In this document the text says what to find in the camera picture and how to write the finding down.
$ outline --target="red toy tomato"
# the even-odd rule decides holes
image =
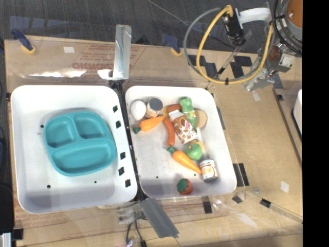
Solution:
[[[193,191],[191,181],[188,179],[179,180],[176,187],[178,192],[183,195],[190,194]]]

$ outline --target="white sink basin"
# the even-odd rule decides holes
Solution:
[[[137,193],[117,94],[105,86],[25,85],[11,96],[17,193],[21,207],[40,214],[123,203]],[[67,112],[92,111],[108,124],[117,157],[105,169],[68,177],[57,172],[44,144],[43,126]]]

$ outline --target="small jar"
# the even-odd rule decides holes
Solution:
[[[162,101],[158,98],[152,98],[146,105],[145,117],[146,118],[156,117],[158,113],[162,110],[162,108],[163,108]]]
[[[200,169],[204,182],[211,182],[218,179],[215,161],[211,158],[200,161]]]

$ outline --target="white label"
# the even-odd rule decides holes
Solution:
[[[64,47],[64,52],[65,53],[75,53],[73,47]]]
[[[283,190],[284,192],[288,193],[289,192],[289,184],[281,181],[281,190]]]
[[[253,98],[255,99],[255,101],[260,101],[261,100],[258,93],[253,93]]]
[[[285,66],[285,67],[290,67],[290,65],[293,64],[293,59],[290,58],[290,57],[283,57],[283,60],[282,60],[282,66]]]

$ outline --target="gray cable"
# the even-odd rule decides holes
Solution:
[[[213,8],[213,9],[209,9],[208,11],[202,13],[201,15],[199,15],[192,23],[191,25],[189,26],[188,30],[186,31],[185,33],[185,37],[184,37],[184,41],[183,41],[183,48],[184,48],[184,54],[185,54],[185,57],[187,59],[187,62],[189,63],[189,65],[198,73],[200,74],[200,72],[194,67],[194,65],[192,64],[192,62],[190,61],[190,58],[189,58],[189,55],[187,53],[187,48],[186,48],[186,43],[187,43],[187,38],[190,34],[190,31],[191,29],[193,28],[193,26],[195,25],[196,22],[198,22],[201,18],[203,18],[205,15],[207,14],[210,14],[212,12],[215,12],[215,11],[220,11],[221,8],[220,7],[216,7],[216,8]]]
[[[191,23],[191,25],[189,26],[188,30],[186,31],[186,34],[185,34],[185,37],[184,37],[184,42],[183,42],[184,54],[185,54],[185,57],[186,57],[186,59],[187,59],[189,65],[190,65],[190,66],[191,66],[191,67],[192,67],[192,68],[193,68],[198,74],[200,74],[200,72],[197,70],[197,68],[194,67],[194,65],[193,65],[192,62],[190,61],[190,58],[189,58],[188,53],[187,53],[187,45],[186,45],[186,43],[187,43],[187,38],[188,38],[188,36],[189,36],[189,34],[190,34],[191,29],[193,28],[193,26],[195,25],[196,22],[198,22],[198,21],[199,21],[201,18],[203,18],[205,15],[207,15],[207,14],[209,14],[209,13],[212,13],[212,12],[215,12],[215,11],[220,11],[220,10],[221,10],[221,8],[220,8],[220,7],[217,7],[217,8],[213,8],[213,9],[210,9],[210,10],[208,10],[208,11],[202,13],[201,15],[199,15],[199,16],[198,16],[198,17],[197,17],[197,18]],[[269,45],[269,49],[272,47],[272,45],[273,45],[273,43],[274,43],[274,39],[275,39],[275,36],[272,34],[272,38],[271,38],[271,43],[270,43],[270,45]],[[245,75],[243,75],[243,76],[241,76],[241,77],[231,79],[231,80],[229,80],[229,81],[238,81],[238,80],[241,80],[241,79],[244,79],[244,78],[249,77],[250,75],[252,75],[252,74],[258,69],[259,65],[260,65],[260,63],[258,64],[258,66],[257,66],[256,68],[254,68],[254,69],[253,69],[252,71],[250,71],[249,73],[247,73],[247,74],[245,74]]]

